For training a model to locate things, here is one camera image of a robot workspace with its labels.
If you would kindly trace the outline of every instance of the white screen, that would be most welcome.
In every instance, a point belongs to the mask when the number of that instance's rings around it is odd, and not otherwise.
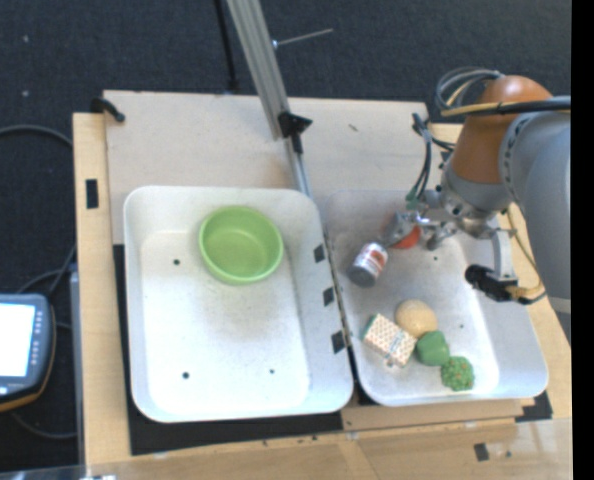
[[[34,306],[0,303],[0,376],[26,375],[34,319]]]

